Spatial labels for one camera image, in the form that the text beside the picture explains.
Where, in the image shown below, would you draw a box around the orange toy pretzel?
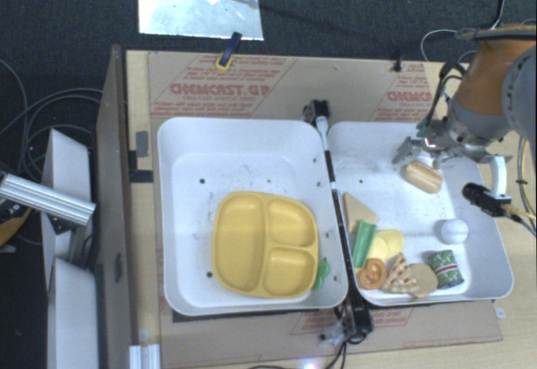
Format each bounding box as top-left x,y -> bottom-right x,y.
357,257 -> 388,292

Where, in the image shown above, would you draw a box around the black cylinder on white bracket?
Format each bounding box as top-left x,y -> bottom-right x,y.
461,153 -> 514,218

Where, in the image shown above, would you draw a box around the green and white can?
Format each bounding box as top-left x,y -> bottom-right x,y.
427,249 -> 466,290

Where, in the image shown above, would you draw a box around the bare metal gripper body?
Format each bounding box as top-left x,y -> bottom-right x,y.
420,120 -> 514,165

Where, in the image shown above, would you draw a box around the tan toy bread roll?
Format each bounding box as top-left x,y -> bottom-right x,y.
403,159 -> 445,195

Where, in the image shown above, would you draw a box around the white plastic tray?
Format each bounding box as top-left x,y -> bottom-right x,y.
326,120 -> 515,308
157,116 -> 350,317

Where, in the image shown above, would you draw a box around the yellow toy chips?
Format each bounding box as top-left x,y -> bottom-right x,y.
368,229 -> 405,263

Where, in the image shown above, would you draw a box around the green toy vegetable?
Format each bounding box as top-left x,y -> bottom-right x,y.
311,258 -> 332,292

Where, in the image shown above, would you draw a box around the tan round biscuit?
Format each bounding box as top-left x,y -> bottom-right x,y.
408,262 -> 440,299

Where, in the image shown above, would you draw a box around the black block with thin wires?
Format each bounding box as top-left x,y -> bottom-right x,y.
342,299 -> 374,340
303,99 -> 331,123

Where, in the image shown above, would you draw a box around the yellow divided plate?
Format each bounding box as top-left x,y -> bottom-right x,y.
211,190 -> 321,299

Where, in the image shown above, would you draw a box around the tan toy sandwich wedge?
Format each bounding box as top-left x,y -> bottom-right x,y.
341,191 -> 379,235

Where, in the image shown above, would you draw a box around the brown cardboard board red print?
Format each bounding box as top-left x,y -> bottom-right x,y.
125,49 -> 504,369

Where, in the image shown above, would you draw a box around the toy pizza slice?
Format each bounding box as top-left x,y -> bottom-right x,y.
380,252 -> 421,294

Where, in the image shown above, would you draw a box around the white ball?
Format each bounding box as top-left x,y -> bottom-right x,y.
437,217 -> 470,245

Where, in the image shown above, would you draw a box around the green toy celery stick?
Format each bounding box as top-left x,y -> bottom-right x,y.
351,221 -> 378,269

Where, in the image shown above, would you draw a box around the thin black and white rod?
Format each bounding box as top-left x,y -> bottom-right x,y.
315,115 -> 362,320

